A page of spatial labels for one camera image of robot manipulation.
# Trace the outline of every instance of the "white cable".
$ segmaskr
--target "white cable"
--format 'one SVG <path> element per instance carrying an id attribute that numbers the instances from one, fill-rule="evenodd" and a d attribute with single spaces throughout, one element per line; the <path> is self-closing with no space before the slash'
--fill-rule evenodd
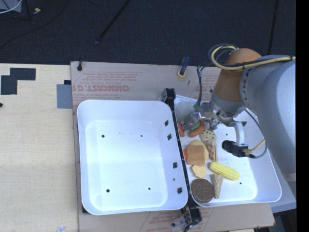
<path id="1" fill-rule="evenodd" d="M 20 1 L 18 2 L 18 4 L 15 5 L 13 8 L 11 8 L 11 9 L 9 9 L 9 10 L 6 10 L 6 11 L 2 11 L 2 12 L 0 12 L 0 14 L 4 14 L 4 13 L 10 12 L 10 11 L 16 9 L 16 8 L 20 5 L 20 3 L 21 3 L 22 1 L 23 1 L 23 0 L 20 0 Z"/>

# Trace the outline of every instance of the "light wood surface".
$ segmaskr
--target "light wood surface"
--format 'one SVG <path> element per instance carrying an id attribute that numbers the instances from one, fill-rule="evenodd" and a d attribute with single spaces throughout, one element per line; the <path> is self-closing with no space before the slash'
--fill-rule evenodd
<path id="1" fill-rule="evenodd" d="M 21 66 L 0 75 L 10 67 Z M 40 65 L 17 95 L 0 95 L 0 231 L 78 231 L 72 109 L 56 102 L 64 79 L 69 66 Z"/>

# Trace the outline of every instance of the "white tray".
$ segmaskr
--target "white tray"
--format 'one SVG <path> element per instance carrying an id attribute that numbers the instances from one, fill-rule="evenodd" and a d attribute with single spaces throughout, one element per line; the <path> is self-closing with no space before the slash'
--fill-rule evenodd
<path id="1" fill-rule="evenodd" d="M 82 203 L 94 215 L 174 210 L 188 192 L 171 109 L 160 101 L 78 106 Z"/>
<path id="2" fill-rule="evenodd" d="M 188 114 L 193 110 L 194 104 L 195 101 L 181 101 L 177 103 L 175 107 L 177 120 L 184 122 Z M 245 142 L 248 144 L 249 149 L 254 148 L 262 141 L 263 136 L 258 126 L 246 112 L 241 113 L 235 120 L 247 122 L 244 127 L 244 134 Z M 215 207 L 242 203 L 270 203 L 279 200 L 281 197 L 281 186 L 269 152 L 267 151 L 266 154 L 258 159 L 246 157 L 238 158 L 223 150 L 221 146 L 224 140 L 236 142 L 235 129 L 219 124 L 214 132 L 217 135 L 218 162 L 238 170 L 240 179 L 235 181 L 224 178 L 221 194 L 218 199 L 213 198 L 208 203 L 197 203 L 204 207 Z M 192 140 L 200 140 L 199 136 L 194 138 L 188 137 L 188 130 L 185 134 L 186 136 L 181 138 L 183 149 L 185 149 Z M 260 155 L 264 151 L 264 146 L 265 145 L 259 147 L 253 154 L 256 156 Z M 212 183 L 211 174 L 213 174 L 213 172 L 209 168 L 210 163 L 210 159 L 205 163 L 207 169 L 205 179 Z M 186 164 L 186 167 L 191 183 L 196 179 L 196 176 L 192 171 L 192 165 Z"/>

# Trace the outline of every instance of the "yellow corn cob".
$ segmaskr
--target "yellow corn cob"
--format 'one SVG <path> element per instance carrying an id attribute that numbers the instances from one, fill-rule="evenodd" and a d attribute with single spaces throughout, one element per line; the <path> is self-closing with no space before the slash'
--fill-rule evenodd
<path id="1" fill-rule="evenodd" d="M 222 163 L 212 161 L 210 169 L 216 174 L 222 174 L 225 178 L 230 180 L 238 180 L 240 174 L 237 170 L 230 168 Z"/>

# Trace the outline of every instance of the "brown round cookie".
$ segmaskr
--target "brown round cookie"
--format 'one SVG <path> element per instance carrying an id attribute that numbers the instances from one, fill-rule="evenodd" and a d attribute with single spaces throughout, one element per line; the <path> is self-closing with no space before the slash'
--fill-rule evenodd
<path id="1" fill-rule="evenodd" d="M 214 187 L 206 179 L 194 179 L 191 183 L 193 197 L 199 203 L 207 203 L 214 197 Z"/>

